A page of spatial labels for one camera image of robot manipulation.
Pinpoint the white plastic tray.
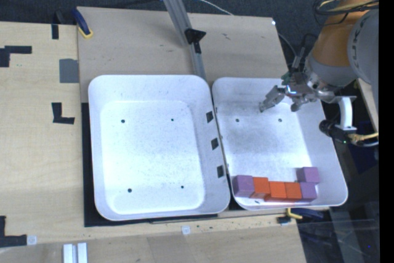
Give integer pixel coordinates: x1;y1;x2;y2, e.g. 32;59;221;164
211;76;349;211
87;74;231;222

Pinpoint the purple cube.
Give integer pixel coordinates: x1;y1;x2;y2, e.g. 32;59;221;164
299;182;318;201
231;175;255;199
295;166;321;184

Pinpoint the black cylinder on white bracket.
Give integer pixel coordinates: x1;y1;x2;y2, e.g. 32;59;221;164
318;95;358;144

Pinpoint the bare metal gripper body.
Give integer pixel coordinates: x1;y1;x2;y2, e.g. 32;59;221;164
284;73;337;104

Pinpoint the pale wood board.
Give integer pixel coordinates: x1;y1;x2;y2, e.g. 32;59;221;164
76;6;299;227

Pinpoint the orange cube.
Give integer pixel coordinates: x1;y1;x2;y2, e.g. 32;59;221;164
252;176;271;195
284;182;304;201
268;181;288;200

